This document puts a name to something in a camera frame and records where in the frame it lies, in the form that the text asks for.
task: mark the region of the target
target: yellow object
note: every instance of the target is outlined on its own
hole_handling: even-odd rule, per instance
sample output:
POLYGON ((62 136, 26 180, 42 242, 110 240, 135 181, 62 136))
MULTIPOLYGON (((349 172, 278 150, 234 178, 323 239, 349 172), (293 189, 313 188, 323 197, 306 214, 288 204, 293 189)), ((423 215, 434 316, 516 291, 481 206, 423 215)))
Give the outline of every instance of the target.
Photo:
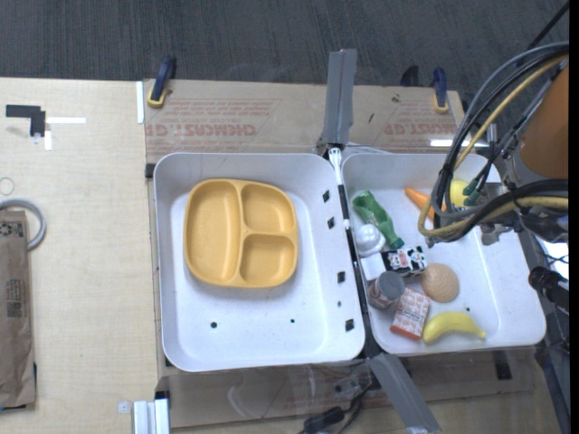
MULTIPOLYGON (((542 205, 545 207, 550 207, 553 209, 560 209, 562 211, 569 210, 569 198, 557 197, 557 196, 525 196, 523 198, 517 199, 517 203, 509 202, 498 207, 495 211, 491 212, 487 217, 482 219, 481 222, 490 221, 500 215, 512 211, 516 208, 521 207, 533 207, 542 205)), ((428 206, 424 206, 418 215, 418 231, 424 236, 442 236, 453 234, 458 229, 462 228, 469 221, 463 220, 460 222, 453 223, 452 225, 447 225, 446 227, 441 227, 433 230, 427 230, 424 228, 424 223, 426 222, 426 213, 428 212, 428 206)))
POLYGON ((443 107, 438 106, 438 100, 436 99, 436 94, 433 94, 431 96, 431 102, 432 102, 432 107, 434 108, 434 112, 437 112, 439 114, 446 114, 447 112, 449 112, 449 102, 445 101, 443 107))
POLYGON ((464 190, 467 185, 463 180, 451 181, 451 201, 456 207, 464 207, 464 200, 467 199, 467 196, 462 194, 462 190, 464 190))
POLYGON ((279 188, 248 180, 209 179, 189 193, 185 261, 201 281, 268 288, 288 279, 298 261, 298 221, 279 188))
POLYGON ((426 322, 422 330, 422 339, 429 344, 448 333, 471 333, 480 339, 484 339, 487 335, 474 323, 470 315, 464 312, 442 312, 426 322))
POLYGON ((159 97, 159 99, 157 100, 152 99, 151 95, 153 94, 153 87, 151 87, 147 94, 147 104, 151 108, 161 108, 163 106, 163 103, 165 102, 165 93, 166 89, 163 89, 163 91, 161 91, 161 96, 159 97))

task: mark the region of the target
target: white tray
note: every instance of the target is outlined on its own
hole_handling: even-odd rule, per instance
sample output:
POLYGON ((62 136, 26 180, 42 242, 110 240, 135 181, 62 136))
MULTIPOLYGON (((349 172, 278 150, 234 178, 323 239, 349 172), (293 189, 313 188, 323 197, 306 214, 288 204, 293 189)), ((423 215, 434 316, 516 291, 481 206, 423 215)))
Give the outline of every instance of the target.
MULTIPOLYGON (((431 302, 428 318, 449 310, 470 314, 485 340, 474 335, 446 335, 425 344, 390 331, 394 308, 385 311, 369 307, 370 322, 376 342, 391 354, 432 354, 507 346, 532 345, 545 335, 545 314, 534 289, 527 281, 528 266, 518 236, 514 232, 500 235, 499 242, 484 246, 476 228, 462 240, 439 243, 428 249, 418 232, 418 208, 404 194, 404 187, 430 194, 442 168, 444 155, 358 154, 345 159, 342 172, 350 206, 363 190, 370 190, 388 211, 394 228, 405 246, 422 246, 427 263, 440 262, 451 267, 460 280, 460 293, 450 303, 431 302)), ((468 156, 457 170, 456 178, 470 181, 486 160, 468 156)), ((490 182, 498 181, 493 169, 490 182)), ((354 228, 362 221, 351 210, 354 228)), ((417 279, 407 286, 422 291, 417 279)))
POLYGON ((157 163, 154 183, 162 340, 174 366, 205 372, 334 363, 360 353, 365 331, 328 161, 309 154, 177 153, 157 163), (293 201, 299 258, 283 285, 223 288, 189 272, 183 253, 187 195, 202 180, 219 177, 273 184, 293 201))

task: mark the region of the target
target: gray cup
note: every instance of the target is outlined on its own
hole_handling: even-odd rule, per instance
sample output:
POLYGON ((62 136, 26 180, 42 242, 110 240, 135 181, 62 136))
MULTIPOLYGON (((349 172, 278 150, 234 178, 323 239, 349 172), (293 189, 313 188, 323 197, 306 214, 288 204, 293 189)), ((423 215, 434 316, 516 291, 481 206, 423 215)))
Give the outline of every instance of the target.
POLYGON ((402 296, 406 285, 400 274, 387 270, 375 279, 368 288, 368 304, 376 308, 387 308, 402 296))

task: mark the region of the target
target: gray carpet floor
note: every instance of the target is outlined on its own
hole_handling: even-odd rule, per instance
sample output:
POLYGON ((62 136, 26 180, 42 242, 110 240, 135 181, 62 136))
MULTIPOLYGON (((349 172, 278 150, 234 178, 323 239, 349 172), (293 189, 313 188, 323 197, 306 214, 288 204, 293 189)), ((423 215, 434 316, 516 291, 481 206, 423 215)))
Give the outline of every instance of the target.
MULTIPOLYGON (((358 49, 357 84, 436 66, 468 97, 526 49, 566 0, 0 0, 0 76, 176 77, 326 83, 327 54, 358 49)), ((544 42, 569 37, 568 13, 544 42)))

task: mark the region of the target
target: banana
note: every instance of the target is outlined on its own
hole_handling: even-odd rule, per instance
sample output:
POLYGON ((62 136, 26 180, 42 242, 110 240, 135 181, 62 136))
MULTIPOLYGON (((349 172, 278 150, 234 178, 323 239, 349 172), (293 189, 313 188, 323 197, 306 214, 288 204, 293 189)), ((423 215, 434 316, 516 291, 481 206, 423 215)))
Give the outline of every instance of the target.
POLYGON ((486 336, 486 333, 476 326, 470 315, 464 312, 442 312, 426 322, 422 330, 422 339, 428 344, 451 332, 473 333, 480 339, 486 336))

